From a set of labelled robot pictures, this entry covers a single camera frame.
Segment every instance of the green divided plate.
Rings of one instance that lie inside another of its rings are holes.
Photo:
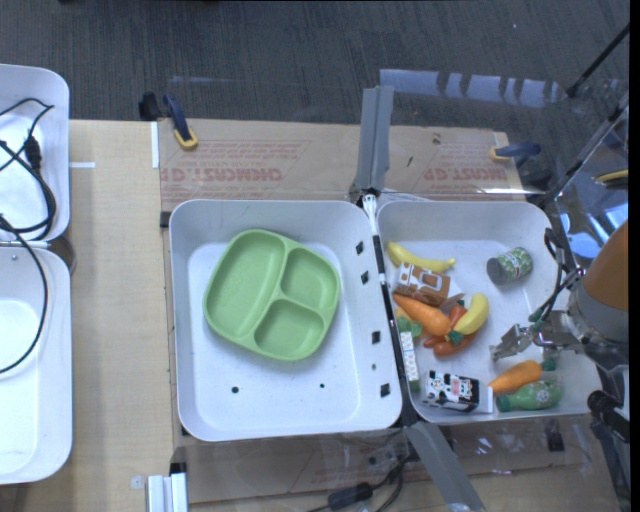
[[[296,361],[324,339],[340,296],[325,258],[262,229],[236,235],[218,261],[202,301],[209,326],[264,356]]]

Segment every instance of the green can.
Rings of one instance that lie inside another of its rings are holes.
[[[532,268],[531,255],[523,247],[516,247],[487,261],[487,274],[497,285],[520,279],[529,274]]]

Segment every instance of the dark floor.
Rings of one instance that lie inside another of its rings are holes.
[[[565,95],[629,18],[630,0],[5,0],[0,62],[62,75],[76,119],[171,91],[188,117],[359,123],[362,89],[389,83],[394,123],[506,131],[562,168],[628,91],[627,35]]]

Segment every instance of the green bottle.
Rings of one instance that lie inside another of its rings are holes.
[[[525,384],[510,395],[498,395],[496,406],[500,412],[518,409],[535,411],[553,407],[560,398],[562,398],[560,383],[553,380],[540,380]]]

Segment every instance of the banana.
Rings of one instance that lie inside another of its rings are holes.
[[[391,259],[392,263],[396,267],[402,265],[402,262],[406,262],[410,265],[426,268],[427,270],[431,270],[432,272],[439,273],[444,272],[456,262],[454,258],[449,258],[447,260],[432,260],[420,258],[419,256],[416,256],[415,254],[409,252],[407,249],[395,242],[389,242],[387,244],[387,253],[389,254],[389,258]]]
[[[462,339],[462,336],[476,332],[487,321],[489,316],[489,299],[484,293],[477,292],[471,296],[469,310],[462,315],[453,326],[449,336],[453,341]]]

